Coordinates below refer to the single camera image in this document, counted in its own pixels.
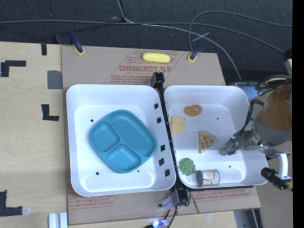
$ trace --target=blue clip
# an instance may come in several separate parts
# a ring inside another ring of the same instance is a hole
[[[197,58],[197,54],[202,50],[202,48],[203,48],[203,44],[199,44],[199,46],[194,50],[194,52],[192,52],[187,57],[188,62],[193,63],[196,60],[196,58]]]
[[[79,56],[82,56],[84,53],[86,53],[86,51],[82,48],[78,37],[72,32],[70,32],[68,35],[70,36],[70,39],[74,44],[74,50],[76,51],[76,53]]]

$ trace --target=brown pretzel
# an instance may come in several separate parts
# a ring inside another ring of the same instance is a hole
[[[201,113],[201,106],[198,104],[194,104],[192,106],[186,106],[184,108],[184,112],[189,116],[197,116]]]

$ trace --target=can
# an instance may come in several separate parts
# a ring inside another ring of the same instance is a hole
[[[205,185],[217,185],[219,184],[219,171],[216,169],[196,171],[196,180],[200,187]]]

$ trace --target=divided blue plate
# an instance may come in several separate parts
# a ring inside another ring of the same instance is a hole
[[[89,137],[96,153],[118,173],[137,169],[154,155],[157,147],[150,129],[126,110],[105,116],[94,125]]]

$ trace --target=cardboard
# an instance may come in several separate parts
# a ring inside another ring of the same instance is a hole
[[[199,53],[195,62],[187,61],[189,52],[143,50],[129,48],[84,47],[79,56],[73,46],[62,46],[62,78],[67,169],[68,222],[85,224],[113,220],[163,217],[166,210],[158,210],[157,202],[166,198],[170,190],[82,197],[70,183],[67,133],[66,92],[76,84],[133,84],[146,85],[153,72],[163,72],[164,87],[171,85],[225,85],[216,54]],[[145,52],[170,55],[168,64],[150,63],[142,59]],[[178,210],[178,215],[218,212],[260,207],[255,187],[204,190],[191,192],[189,206]]]

